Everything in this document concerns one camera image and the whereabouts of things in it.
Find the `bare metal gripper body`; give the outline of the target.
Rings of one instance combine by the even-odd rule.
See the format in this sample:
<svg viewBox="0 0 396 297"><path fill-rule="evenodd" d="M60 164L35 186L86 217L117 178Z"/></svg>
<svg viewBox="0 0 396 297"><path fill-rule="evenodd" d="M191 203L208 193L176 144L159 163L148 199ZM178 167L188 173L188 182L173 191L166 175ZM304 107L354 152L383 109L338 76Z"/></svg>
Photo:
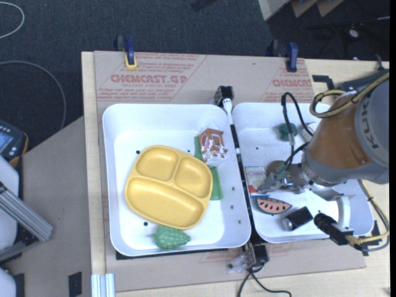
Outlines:
<svg viewBox="0 0 396 297"><path fill-rule="evenodd" d="M282 166L278 173L280 189L300 194L312 188L313 182L303 171L301 163L292 164L288 168Z"/></svg>

